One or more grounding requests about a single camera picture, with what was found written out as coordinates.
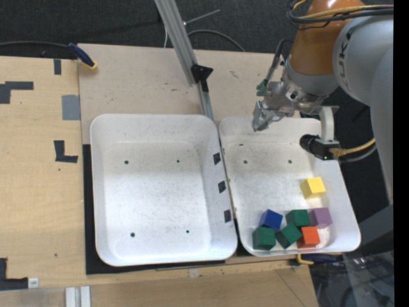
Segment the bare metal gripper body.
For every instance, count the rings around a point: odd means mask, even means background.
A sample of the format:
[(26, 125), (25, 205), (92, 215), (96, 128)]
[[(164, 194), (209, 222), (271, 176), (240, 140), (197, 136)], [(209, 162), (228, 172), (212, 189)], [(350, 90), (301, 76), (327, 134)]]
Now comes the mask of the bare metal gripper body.
[(254, 108), (255, 120), (280, 120), (293, 116), (295, 111), (315, 113), (325, 99), (325, 96), (306, 93), (292, 82), (277, 81), (259, 83), (256, 96), (261, 100), (256, 102)]

